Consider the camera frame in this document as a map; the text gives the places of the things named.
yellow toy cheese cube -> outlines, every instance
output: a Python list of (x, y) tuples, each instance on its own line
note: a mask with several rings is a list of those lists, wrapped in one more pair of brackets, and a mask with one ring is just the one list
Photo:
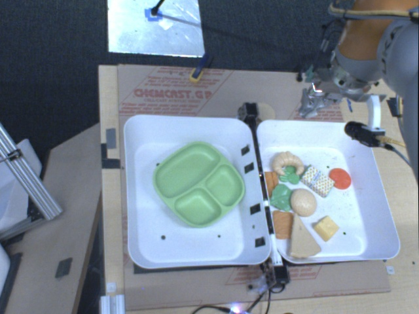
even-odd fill
[(315, 226), (314, 230), (325, 241), (329, 241), (332, 236), (339, 230), (339, 226), (331, 219), (330, 216), (323, 217)]

metal sheet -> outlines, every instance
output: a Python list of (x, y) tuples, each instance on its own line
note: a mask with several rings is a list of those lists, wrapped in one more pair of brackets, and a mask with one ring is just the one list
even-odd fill
[(147, 17), (158, 1), (108, 0), (109, 51), (202, 57), (198, 0), (165, 0), (157, 17)]

toy food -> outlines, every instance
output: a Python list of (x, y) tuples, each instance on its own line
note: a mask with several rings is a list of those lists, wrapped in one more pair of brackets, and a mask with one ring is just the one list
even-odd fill
[(294, 190), (291, 195), (291, 208), (301, 217), (309, 217), (316, 211), (316, 197), (304, 188)]
[(290, 197), (293, 191), (290, 190), (286, 185), (279, 184), (272, 191), (272, 197), (270, 198), (270, 204), (282, 211), (289, 212), (291, 210)]
[(274, 217), (274, 228), (276, 238), (291, 238), (291, 229), (293, 227), (294, 214), (288, 212), (274, 211), (272, 215)]
[(284, 169), (285, 175), (280, 176), (280, 180), (283, 183), (298, 184), (300, 176), (295, 173), (295, 167), (286, 166)]
[(291, 154), (289, 151), (280, 152), (277, 154), (272, 161), (272, 169), (278, 175), (285, 175), (283, 167), (294, 166), (297, 175), (301, 175), (304, 172), (304, 164), (301, 159)]
[(328, 195), (330, 190), (333, 188), (333, 185), (335, 184), (332, 179), (324, 175), (314, 166), (307, 167), (304, 175), (301, 177), (301, 182), (323, 198)]
[(327, 242), (339, 230), (339, 226), (331, 219), (330, 216), (327, 216), (323, 217), (314, 226), (314, 230), (320, 235), (324, 242)]
[(307, 258), (321, 251), (320, 246), (302, 223), (298, 215), (294, 215), (293, 229), (291, 232), (290, 256)]
[(329, 172), (329, 178), (335, 182), (335, 187), (339, 190), (345, 190), (351, 185), (351, 176), (343, 169), (336, 168)]
[(267, 171), (264, 173), (264, 180), (266, 183), (266, 187), (268, 188), (268, 196), (269, 198), (272, 196), (272, 191), (278, 185), (278, 176), (276, 172)]

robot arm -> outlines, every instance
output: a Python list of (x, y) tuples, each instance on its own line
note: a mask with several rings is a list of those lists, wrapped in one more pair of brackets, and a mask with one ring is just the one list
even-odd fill
[(404, 100), (401, 130), (416, 180), (418, 5), (419, 0), (355, 0), (351, 10), (339, 10), (332, 4), (329, 12), (348, 21), (329, 67), (311, 76), (312, 87), (303, 91), (300, 108), (301, 116), (311, 117), (344, 97), (370, 103), (367, 92), (383, 79)]

light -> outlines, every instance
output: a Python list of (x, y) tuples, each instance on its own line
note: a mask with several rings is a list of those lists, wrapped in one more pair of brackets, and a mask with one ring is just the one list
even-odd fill
[(322, 90), (318, 90), (316, 89), (316, 86), (314, 85), (314, 83), (312, 82), (312, 86), (313, 86), (313, 91), (315, 91), (316, 93), (323, 93)]
[(238, 306), (234, 305), (230, 308), (230, 313), (240, 314), (241, 310)]

